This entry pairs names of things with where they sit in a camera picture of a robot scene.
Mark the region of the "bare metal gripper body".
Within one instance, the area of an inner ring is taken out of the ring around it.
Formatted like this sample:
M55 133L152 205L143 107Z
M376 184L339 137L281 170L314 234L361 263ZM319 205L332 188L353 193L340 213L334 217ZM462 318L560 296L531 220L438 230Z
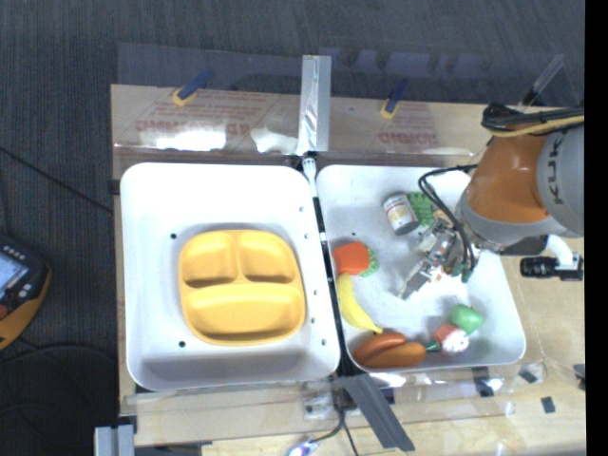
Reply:
M421 264L428 267L430 279L437 275L468 276L471 267L471 253L466 249L457 228L451 222L438 218L423 232L435 235L435 244Z

